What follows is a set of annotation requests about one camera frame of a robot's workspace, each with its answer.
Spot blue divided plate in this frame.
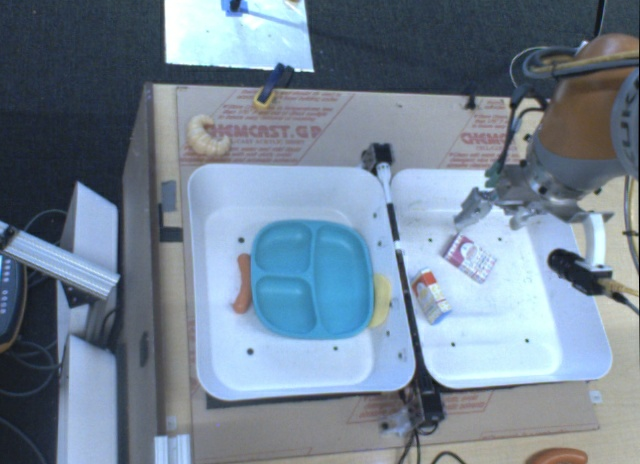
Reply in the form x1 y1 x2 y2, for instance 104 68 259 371
249 219 376 341

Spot brown cardboard board red print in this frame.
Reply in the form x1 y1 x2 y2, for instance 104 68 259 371
175 84 601 453

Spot yellow round slice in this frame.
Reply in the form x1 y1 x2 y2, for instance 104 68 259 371
368 273 394 330

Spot red and white carton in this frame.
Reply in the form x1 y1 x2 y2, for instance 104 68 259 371
442 233 498 285

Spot orange and white carton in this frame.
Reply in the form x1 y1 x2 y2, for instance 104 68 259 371
410 267 454 326

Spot thin black and white rod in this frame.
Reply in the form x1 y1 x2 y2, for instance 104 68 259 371
377 163 437 394

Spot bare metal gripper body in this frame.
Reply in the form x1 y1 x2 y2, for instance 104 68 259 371
492 164 592 223

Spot cream ribbed curved toy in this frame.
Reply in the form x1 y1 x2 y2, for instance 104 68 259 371
186 113 233 156

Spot black cylinder on white bracket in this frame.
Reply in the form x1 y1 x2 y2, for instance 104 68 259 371
546 211 615 297

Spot white plastic tray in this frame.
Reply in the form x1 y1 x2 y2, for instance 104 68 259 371
389 167 614 390
187 163 418 402

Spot black block with thin wires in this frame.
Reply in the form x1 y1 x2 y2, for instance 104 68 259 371
361 142 397 171
413 386 446 427

